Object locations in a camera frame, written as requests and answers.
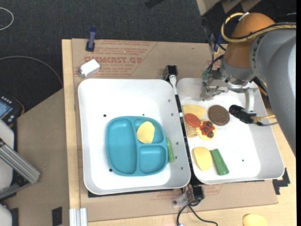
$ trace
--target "tray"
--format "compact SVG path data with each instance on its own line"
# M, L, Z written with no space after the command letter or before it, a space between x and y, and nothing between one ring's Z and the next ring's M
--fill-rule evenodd
M155 127L152 143L137 139L139 126L149 121ZM122 116L111 120L106 129L105 147L112 170L123 176L147 176L161 172L167 164L166 137L154 119Z
M254 94L254 111L258 116L267 115L256 84L250 83L248 86ZM201 79L184 78L177 83L181 105L203 106L206 113L202 119L209 119L207 110L212 105L221 105L227 110L231 105L246 107L244 93L228 91L216 95L212 100L202 101L199 98L201 88ZM206 147L210 151L219 149L230 172L221 176L215 167L201 171L192 156L193 170L199 181L205 184L218 184L275 179L283 175L284 165L271 126L245 124L232 115L226 125L214 126L217 132L211 141L203 141L198 136L188 138L190 154L193 155L193 148L198 146Z
M86 188L97 195L182 188L190 181L178 108L163 80L87 79L78 88L83 171ZM122 116L156 120L170 139L175 160L159 173L128 177L112 170L106 156L107 125Z

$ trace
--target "white tray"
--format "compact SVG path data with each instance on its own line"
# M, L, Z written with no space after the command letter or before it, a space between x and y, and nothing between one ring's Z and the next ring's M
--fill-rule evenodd
M199 99L202 87L201 79L181 79L177 90L181 105L201 105L206 108L203 119L208 120L207 110L212 105L221 105L229 109L231 105L246 107L244 93L229 91L215 96L212 100ZM266 110L257 86L250 83L254 91L254 111L257 116L266 116ZM211 141L203 141L198 136L188 138L190 153L194 147L203 146L209 150L219 149L229 169L229 174L220 176L215 167L201 171L192 156L196 177L205 184L217 184L239 181L254 181L279 178L284 173L283 161L275 141L271 126L245 124L230 115L230 121L224 126L216 126L217 132Z
M181 188L190 167L172 86L163 80L87 79L78 88L84 181L94 194ZM171 140L174 162L155 175L127 177L113 171L106 158L107 124L120 116L155 119Z

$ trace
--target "brown cookie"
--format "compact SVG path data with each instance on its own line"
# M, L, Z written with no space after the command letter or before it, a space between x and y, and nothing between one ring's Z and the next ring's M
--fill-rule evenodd
M213 105L208 109L209 119L218 126L226 125L230 120L229 112L220 105Z

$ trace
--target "white eraser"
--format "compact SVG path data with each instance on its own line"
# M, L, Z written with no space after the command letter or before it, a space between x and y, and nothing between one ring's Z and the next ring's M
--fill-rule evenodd
M89 78L93 74L96 74L99 69L100 64L95 59L92 59L80 67L78 74L81 78Z

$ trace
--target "cardboard sheet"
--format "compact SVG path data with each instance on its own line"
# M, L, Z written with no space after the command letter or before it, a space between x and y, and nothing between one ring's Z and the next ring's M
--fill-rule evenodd
M179 189L171 191L88 197L83 180L83 161L77 88L83 81L77 74L80 66L90 59L101 64L99 73L92 78L157 79L166 65L176 65L177 80L200 78L210 65L211 55L207 44L171 43L152 41L96 40L94 52L85 51L86 39L72 39L75 110L79 158L81 207L88 210L88 221L133 218L177 213L173 198ZM218 210L277 203L271 180L228 183L202 186L205 199L200 210Z

